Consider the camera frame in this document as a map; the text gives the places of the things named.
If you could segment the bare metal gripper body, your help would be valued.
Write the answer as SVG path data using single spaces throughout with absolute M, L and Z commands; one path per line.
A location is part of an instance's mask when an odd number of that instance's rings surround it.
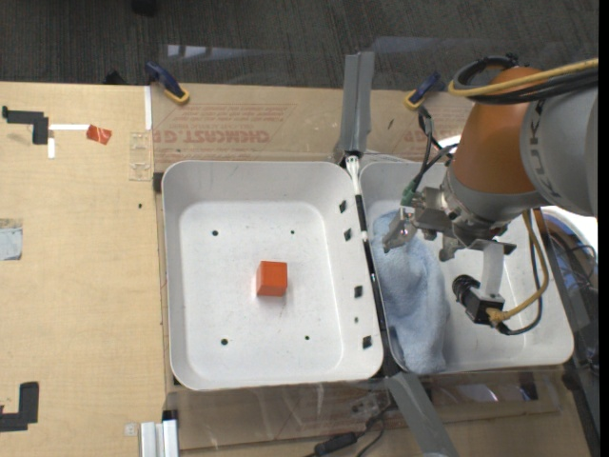
M 425 240 L 439 236 L 459 247 L 471 247 L 476 241 L 490 241 L 505 234 L 505 224 L 480 217 L 451 190 L 425 187 L 412 201 L 415 209 L 411 223 Z

